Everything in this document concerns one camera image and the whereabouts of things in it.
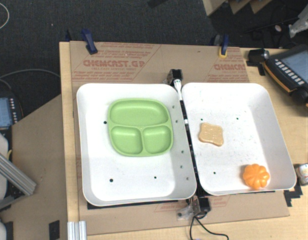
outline black clip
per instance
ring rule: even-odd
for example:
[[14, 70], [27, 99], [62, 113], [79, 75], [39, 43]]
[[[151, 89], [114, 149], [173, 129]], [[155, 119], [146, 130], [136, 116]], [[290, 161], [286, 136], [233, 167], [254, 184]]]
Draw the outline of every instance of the black clip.
[[174, 80], [175, 79], [179, 79], [179, 80], [183, 80], [183, 73], [182, 70], [178, 70], [178, 69], [171, 69], [167, 75], [167, 83], [174, 87]]
[[263, 48], [250, 50], [248, 53], [248, 61], [246, 64], [248, 66], [256, 66], [258, 68], [258, 72], [261, 76], [265, 75], [265, 70], [263, 66], [263, 62], [265, 62], [269, 58], [269, 52]]
[[96, 54], [98, 52], [98, 50], [95, 47], [95, 44], [94, 44], [94, 41], [93, 41], [93, 38], [92, 38], [92, 33], [89, 31], [89, 29], [83, 28], [81, 34], [82, 34], [83, 40], [85, 42], [87, 42], [86, 48], [87, 48], [89, 54], [90, 55]]
[[69, 29], [66, 31], [66, 35], [65, 35], [65, 41], [66, 42], [70, 42], [72, 40], [72, 36], [69, 32]]

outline black wire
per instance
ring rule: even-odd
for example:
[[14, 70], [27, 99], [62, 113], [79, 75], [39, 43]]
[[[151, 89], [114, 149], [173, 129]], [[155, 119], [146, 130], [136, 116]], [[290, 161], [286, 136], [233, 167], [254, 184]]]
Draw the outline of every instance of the black wire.
[[10, 84], [7, 81], [0, 79], [0, 82], [4, 83], [10, 90], [12, 89], [12, 87], [10, 86]]
[[1, 75], [0, 79], [14, 75], [14, 74], [25, 73], [25, 72], [44, 72], [44, 73], [49, 73], [49, 74], [52, 74], [52, 75], [60, 78], [60, 75], [58, 75], [58, 74], [56, 74], [56, 73], [54, 73], [50, 70], [46, 70], [46, 69], [42, 69], [42, 68], [30, 68], [30, 69], [22, 69], [22, 70], [14, 71], [14, 72], [11, 72], [11, 73], [7, 73], [5, 75]]
[[283, 49], [291, 49], [291, 48], [295, 47], [296, 45], [297, 45], [296, 42], [289, 42], [289, 43], [285, 44], [282, 48]]
[[229, 240], [229, 237], [228, 235], [226, 234], [222, 234], [222, 233], [213, 233], [211, 231], [209, 231], [206, 227], [204, 227], [204, 225], [199, 221], [200, 219], [204, 218], [206, 216], [207, 213], [205, 213], [204, 216], [201, 216], [201, 217], [197, 217], [197, 216], [194, 216], [193, 219], [192, 219], [192, 223], [190, 225], [190, 228], [189, 228], [189, 236], [190, 236], [190, 240], [194, 240], [193, 237], [192, 237], [192, 228], [193, 228], [193, 224], [194, 224], [194, 220], [197, 220], [197, 222], [203, 227], [203, 229], [205, 229], [208, 233], [212, 234], [212, 235], [215, 235], [215, 236], [221, 236], [221, 237], [226, 237], [227, 240]]
[[277, 0], [277, 1], [281, 2], [287, 9], [289, 9], [291, 11], [294, 11], [296, 13], [300, 13], [299, 9], [287, 6], [287, 4], [286, 4], [286, 2], [284, 0]]
[[[261, 40], [264, 48], [266, 48], [267, 46], [269, 48], [280, 48], [283, 39], [287, 39], [289, 45], [292, 44], [292, 40], [289, 36], [289, 28], [285, 27], [285, 25], [288, 22], [298, 20], [298, 17], [293, 17], [289, 19], [286, 18], [289, 15], [289, 11], [296, 12], [298, 10], [287, 6], [283, 0], [279, 0], [279, 2], [282, 3], [282, 5], [278, 5], [272, 10], [268, 25], [245, 31], [245, 33], [251, 33], [253, 40]], [[282, 27], [281, 33], [275, 31], [275, 25], [279, 25]], [[265, 43], [265, 33], [270, 35], [271, 45]]]

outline dark carpet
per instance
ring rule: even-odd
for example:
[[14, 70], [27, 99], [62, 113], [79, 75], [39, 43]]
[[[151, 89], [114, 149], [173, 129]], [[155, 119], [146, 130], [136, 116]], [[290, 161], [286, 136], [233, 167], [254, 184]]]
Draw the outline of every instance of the dark carpet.
[[[10, 12], [0, 29], [0, 76], [24, 69], [60, 73], [59, 42], [69, 30], [81, 40], [88, 28], [95, 41], [209, 45], [217, 34], [229, 35], [238, 47], [291, 48], [308, 44], [308, 30], [294, 38], [288, 24], [308, 0], [273, 0], [254, 14], [249, 5], [233, 15], [224, 3], [207, 16], [202, 0], [0, 0]], [[0, 5], [0, 26], [7, 13]], [[272, 25], [281, 21], [282, 33]], [[247, 30], [261, 28], [245, 33]], [[45, 72], [22, 72], [3, 78], [19, 98], [24, 116], [60, 94], [60, 79]], [[0, 92], [8, 90], [0, 81]]]

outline green divided plate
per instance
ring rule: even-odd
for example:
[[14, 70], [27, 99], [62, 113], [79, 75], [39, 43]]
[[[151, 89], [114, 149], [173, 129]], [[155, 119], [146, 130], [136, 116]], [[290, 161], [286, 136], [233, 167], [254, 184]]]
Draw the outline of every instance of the green divided plate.
[[173, 145], [167, 107], [154, 99], [119, 99], [109, 106], [108, 130], [114, 149], [125, 156], [162, 155]]

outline toy pumpkin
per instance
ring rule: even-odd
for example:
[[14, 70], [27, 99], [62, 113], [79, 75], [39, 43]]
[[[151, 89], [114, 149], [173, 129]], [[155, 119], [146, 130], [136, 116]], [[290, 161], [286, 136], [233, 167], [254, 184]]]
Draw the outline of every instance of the toy pumpkin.
[[269, 173], [266, 171], [266, 168], [258, 164], [250, 164], [245, 167], [243, 173], [243, 179], [249, 187], [254, 190], [263, 188], [267, 185], [269, 180]]

